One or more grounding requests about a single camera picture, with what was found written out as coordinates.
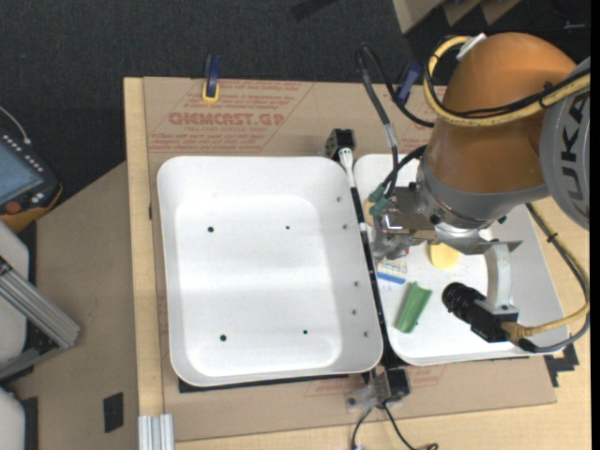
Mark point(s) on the black cylinder on white bracket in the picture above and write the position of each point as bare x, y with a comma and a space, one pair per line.
471, 308

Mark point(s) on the yellow round biscuit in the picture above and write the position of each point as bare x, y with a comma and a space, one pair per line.
443, 257

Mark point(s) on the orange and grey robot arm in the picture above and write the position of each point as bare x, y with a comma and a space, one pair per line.
492, 124

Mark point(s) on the white plastic tray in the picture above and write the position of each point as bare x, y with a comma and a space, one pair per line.
450, 340
262, 270

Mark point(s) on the blue and white packet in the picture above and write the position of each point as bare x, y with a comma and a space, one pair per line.
392, 271

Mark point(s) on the brown cardboard board red print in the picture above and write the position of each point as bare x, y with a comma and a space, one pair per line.
262, 110

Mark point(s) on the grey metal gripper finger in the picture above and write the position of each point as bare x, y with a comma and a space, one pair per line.
399, 249
380, 250

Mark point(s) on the thin black and white rod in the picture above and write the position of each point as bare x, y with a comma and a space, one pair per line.
370, 260

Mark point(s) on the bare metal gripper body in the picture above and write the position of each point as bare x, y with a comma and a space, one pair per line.
412, 218

